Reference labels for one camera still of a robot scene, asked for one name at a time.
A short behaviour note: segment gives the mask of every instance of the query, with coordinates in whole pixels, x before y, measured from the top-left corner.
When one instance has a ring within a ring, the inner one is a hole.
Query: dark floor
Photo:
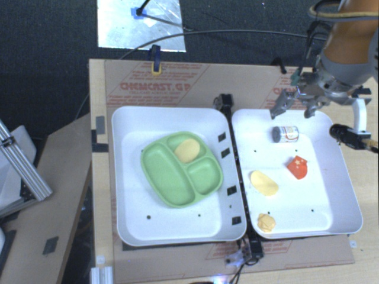
[[[180,3],[184,24],[196,30],[240,28],[305,34],[311,22],[307,9],[317,1]],[[188,36],[185,43],[186,53],[162,53],[162,59],[270,64],[279,56],[286,65],[297,66],[305,39],[272,34],[213,34]],[[313,64],[321,46],[321,42],[315,42],[308,65]],[[0,0],[0,119],[11,130],[25,125],[34,138],[51,134],[74,120],[88,93],[88,59],[117,59],[124,52],[98,48],[97,0]],[[147,53],[139,51],[131,58],[143,60]],[[81,115],[88,111],[87,102]],[[83,254],[88,250],[81,249],[89,243],[88,236],[82,234],[73,252]],[[82,279],[87,267],[84,262],[78,277]],[[65,279],[65,283],[75,283]]]

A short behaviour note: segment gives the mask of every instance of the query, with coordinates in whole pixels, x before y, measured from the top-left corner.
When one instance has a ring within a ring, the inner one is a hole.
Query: work surface
[[[120,64],[117,65],[117,63],[114,63],[114,65],[115,67],[119,67]],[[130,63],[130,66],[136,68],[138,66],[143,66],[143,64]],[[195,75],[193,77],[197,80],[192,84],[191,91],[174,98],[174,101],[180,102],[181,105],[191,106],[196,93],[199,95],[196,96],[198,102],[203,99],[204,102],[209,102],[212,98],[206,98],[206,96],[210,96],[210,93],[214,94],[215,91],[220,93],[233,91],[233,96],[237,98],[236,101],[238,101],[238,103],[241,104],[241,102],[247,102],[247,96],[250,96],[252,99],[259,101],[259,103],[256,103],[259,104],[259,106],[247,106],[248,108],[267,108],[265,104],[268,103],[267,99],[271,98],[271,92],[264,90],[264,86],[262,86],[261,89],[259,88],[260,86],[258,86],[258,90],[266,92],[265,95],[259,96],[259,94],[253,91],[254,89],[248,89],[247,91],[245,88],[254,88],[254,86],[252,86],[254,83],[256,83],[256,85],[264,83],[265,78],[266,80],[270,80],[273,73],[278,69],[274,67],[223,66],[222,64],[214,64],[208,65],[208,67],[198,66],[197,70],[202,72],[199,76]],[[107,110],[107,108],[114,110],[115,107],[121,106],[122,102],[117,101],[118,94],[114,93],[116,88],[112,88],[111,91],[106,91],[104,87],[106,67],[104,67],[103,61],[97,60],[91,63],[90,75],[91,127],[93,131],[95,130],[96,132],[98,129],[98,121],[101,121],[102,117],[107,117],[107,112],[108,115],[111,115],[111,112]],[[217,78],[215,79],[217,84],[212,82],[212,80],[207,80],[211,75]],[[245,81],[240,80],[243,75],[245,75]],[[207,83],[212,83],[212,87],[215,89],[210,90],[210,88],[202,88]],[[234,87],[236,83],[240,83],[238,85],[240,86],[239,88]],[[373,92],[372,97],[374,98],[373,102],[368,105],[367,130],[372,132],[372,138],[377,140],[378,85],[374,81],[370,81],[366,86],[371,88]],[[201,103],[198,104],[200,107],[206,107]],[[354,122],[352,108],[349,106],[337,106],[336,104],[332,104],[327,108],[323,108],[323,112],[328,114],[334,123],[352,126],[352,123]],[[97,147],[97,152],[92,155],[94,164],[95,252],[97,256],[103,255],[105,257],[105,264],[104,262],[102,263],[98,261],[98,267],[111,266],[115,263],[114,260],[116,260],[113,241],[114,239],[117,240],[117,237],[114,237],[112,232],[111,211],[107,211],[112,205],[109,183],[107,184],[107,180],[109,181],[109,174],[107,174],[109,160],[107,159],[108,154],[104,154],[104,152],[101,152],[100,150],[102,143],[108,143],[108,137],[109,128],[102,133],[99,133],[99,131],[97,132],[96,145],[100,147]],[[351,235],[349,238],[353,247],[352,252],[355,263],[338,266],[314,267],[320,266],[319,262],[315,262],[314,264],[309,263],[307,266],[302,266],[308,268],[295,269],[296,266],[290,266],[288,268],[291,270],[270,272],[253,272],[252,269],[249,269],[254,267],[246,267],[243,271],[246,273],[241,275],[240,283],[375,283],[379,278],[379,271],[377,270],[379,261],[378,155],[372,154],[368,151],[354,151],[346,146],[342,146],[342,151],[364,219],[362,229],[358,233]],[[328,264],[327,257],[325,257],[323,262],[325,262],[325,265],[333,265],[333,262],[329,262]],[[119,269],[121,269],[122,262],[121,265],[120,262],[117,262],[117,264],[119,264]],[[138,282],[143,280],[143,273],[144,271],[141,270]],[[228,278],[227,276],[222,275],[219,275],[216,278],[213,275],[209,276],[210,277],[202,277],[198,279],[165,280],[164,282],[168,284],[185,284],[199,281],[214,282],[215,280],[218,280],[220,283],[223,283]]]

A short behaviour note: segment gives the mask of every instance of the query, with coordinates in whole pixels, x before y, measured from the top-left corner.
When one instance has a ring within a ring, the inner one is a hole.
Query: beige toy food
[[[195,139],[186,139],[174,150],[174,154],[182,163],[189,163],[196,159],[200,152],[200,144]]]
[[[258,170],[251,173],[250,181],[265,196],[275,195],[279,190],[279,186],[271,178]]]
[[[274,218],[270,215],[259,214],[258,227],[265,233],[270,233],[274,229],[276,224],[277,223],[275,222]]]

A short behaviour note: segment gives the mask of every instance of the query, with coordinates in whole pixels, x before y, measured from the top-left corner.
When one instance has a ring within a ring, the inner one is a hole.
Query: silver can
[[[272,139],[275,143],[296,142],[298,129],[296,126],[275,126],[272,129]]]

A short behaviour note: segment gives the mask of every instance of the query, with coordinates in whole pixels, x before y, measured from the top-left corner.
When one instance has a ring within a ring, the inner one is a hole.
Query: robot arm
[[[322,2],[335,4],[336,0]],[[296,99],[307,107],[306,118],[314,116],[318,109],[332,101],[352,105],[354,128],[332,127],[330,133],[354,149],[367,149],[365,139],[370,139],[371,135],[365,131],[365,105],[371,99],[361,99],[358,95],[371,93],[362,86],[370,77],[378,81],[379,3],[378,0],[341,0],[337,14],[325,14],[317,11],[322,2],[311,7],[309,14],[316,19],[311,27],[324,21],[334,22],[324,48],[312,73],[302,73],[300,66],[293,74],[291,84],[296,91],[283,90],[270,110],[271,118],[291,108]]]

